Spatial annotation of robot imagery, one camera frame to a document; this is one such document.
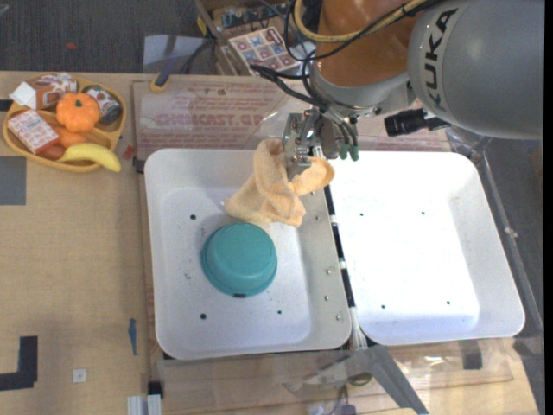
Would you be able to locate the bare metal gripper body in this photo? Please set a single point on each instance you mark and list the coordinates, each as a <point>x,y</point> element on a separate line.
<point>302,130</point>

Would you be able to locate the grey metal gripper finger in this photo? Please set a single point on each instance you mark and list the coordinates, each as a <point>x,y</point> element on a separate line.
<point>299,162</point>

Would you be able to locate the yellow cloth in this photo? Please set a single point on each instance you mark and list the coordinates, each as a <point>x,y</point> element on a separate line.
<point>268,197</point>

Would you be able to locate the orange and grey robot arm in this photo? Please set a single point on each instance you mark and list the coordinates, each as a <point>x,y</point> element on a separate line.
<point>484,59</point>

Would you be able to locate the brown cardboard board red print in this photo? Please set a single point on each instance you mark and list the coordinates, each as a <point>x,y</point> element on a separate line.
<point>203,115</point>

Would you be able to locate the teal bowl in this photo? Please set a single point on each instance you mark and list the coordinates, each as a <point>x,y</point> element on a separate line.
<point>238,258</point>

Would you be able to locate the white plastic tray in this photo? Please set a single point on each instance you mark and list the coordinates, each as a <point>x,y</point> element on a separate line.
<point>423,253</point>
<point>181,253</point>

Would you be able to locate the small red block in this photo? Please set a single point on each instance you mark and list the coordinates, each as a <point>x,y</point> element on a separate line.
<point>129,151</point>

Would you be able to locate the yellow divided plate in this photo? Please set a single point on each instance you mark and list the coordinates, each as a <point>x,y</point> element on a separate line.
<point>110,138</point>

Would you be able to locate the small can with red print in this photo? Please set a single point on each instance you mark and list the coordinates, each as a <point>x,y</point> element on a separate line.
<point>106,104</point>

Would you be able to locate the yellow banana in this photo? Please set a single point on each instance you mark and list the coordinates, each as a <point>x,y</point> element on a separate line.
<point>93,153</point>

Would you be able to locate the orange pumpkin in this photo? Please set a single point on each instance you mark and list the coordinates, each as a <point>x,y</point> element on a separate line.
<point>78,111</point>

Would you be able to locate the red sausage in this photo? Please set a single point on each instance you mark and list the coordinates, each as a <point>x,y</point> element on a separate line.
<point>52,151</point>

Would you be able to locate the white and orange carton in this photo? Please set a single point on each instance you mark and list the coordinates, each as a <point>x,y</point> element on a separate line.
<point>45,91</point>

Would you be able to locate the red and white packet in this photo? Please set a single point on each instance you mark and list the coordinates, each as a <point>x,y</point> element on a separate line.
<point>32,130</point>

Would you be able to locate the black cylinder on white bracket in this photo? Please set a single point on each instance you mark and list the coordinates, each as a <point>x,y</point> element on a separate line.
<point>404,123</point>

